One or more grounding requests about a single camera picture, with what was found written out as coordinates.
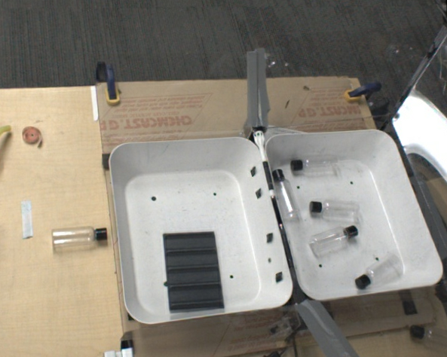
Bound white plastic tray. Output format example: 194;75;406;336
263;124;445;305
106;133;296;328

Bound black ridged holder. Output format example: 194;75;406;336
162;229;226;313

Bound clear plastic bottle black cap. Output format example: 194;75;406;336
51;224;109;255
289;156;342;181
271;167;302;223
352;252;406;291
308;197;363;227
409;322;447;353
308;224;361;260

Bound pink round disc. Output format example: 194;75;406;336
20;125;44;148

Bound thin black and white rod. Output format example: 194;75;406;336
253;128;302;305

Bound brown cardboard board red print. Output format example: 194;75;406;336
95;63;438;357

